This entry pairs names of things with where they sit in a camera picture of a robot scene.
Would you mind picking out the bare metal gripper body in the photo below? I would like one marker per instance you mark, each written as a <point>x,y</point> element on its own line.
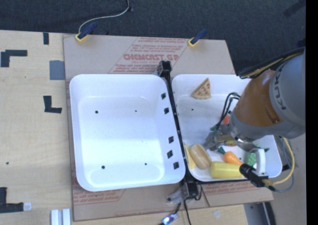
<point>219,137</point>

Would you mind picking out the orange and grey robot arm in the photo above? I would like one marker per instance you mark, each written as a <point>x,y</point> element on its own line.
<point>258,109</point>

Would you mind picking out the orange round toy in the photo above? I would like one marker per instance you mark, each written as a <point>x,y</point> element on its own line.
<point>226,119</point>

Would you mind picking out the orange carrot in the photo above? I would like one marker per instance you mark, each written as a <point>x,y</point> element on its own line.
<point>232,158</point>

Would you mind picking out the white plastic tray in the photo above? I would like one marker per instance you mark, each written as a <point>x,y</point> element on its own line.
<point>198,122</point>
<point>119,132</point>

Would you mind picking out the tan bread roll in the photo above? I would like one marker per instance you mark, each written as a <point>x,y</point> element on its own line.
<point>200,156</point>

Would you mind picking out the yellow corn cob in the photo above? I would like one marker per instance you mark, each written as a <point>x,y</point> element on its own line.
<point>224,170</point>

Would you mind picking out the green grapes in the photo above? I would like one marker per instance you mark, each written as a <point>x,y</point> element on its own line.
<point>251,158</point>

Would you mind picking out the red and tan pizza slice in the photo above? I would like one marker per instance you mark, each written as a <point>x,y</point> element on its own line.
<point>202,91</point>

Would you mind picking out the brown cardboard board red print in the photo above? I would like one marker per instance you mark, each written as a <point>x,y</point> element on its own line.
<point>104,55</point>

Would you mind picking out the black cylinder on white bracket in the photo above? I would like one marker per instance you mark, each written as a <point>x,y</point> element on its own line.
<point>261,160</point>

